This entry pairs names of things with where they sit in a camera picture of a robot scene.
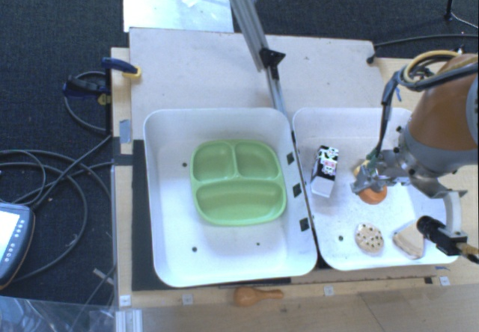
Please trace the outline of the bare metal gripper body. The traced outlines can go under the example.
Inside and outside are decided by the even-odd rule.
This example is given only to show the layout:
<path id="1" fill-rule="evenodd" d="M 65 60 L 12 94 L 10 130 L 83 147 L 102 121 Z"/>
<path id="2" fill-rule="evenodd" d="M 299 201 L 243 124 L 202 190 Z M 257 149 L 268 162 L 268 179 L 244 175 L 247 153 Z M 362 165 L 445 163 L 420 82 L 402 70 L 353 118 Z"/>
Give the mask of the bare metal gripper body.
<path id="1" fill-rule="evenodd" d="M 373 150 L 368 155 L 368 170 L 376 171 L 376 176 L 397 177 L 401 185 L 417 185 L 424 180 L 423 166 L 404 148 Z"/>

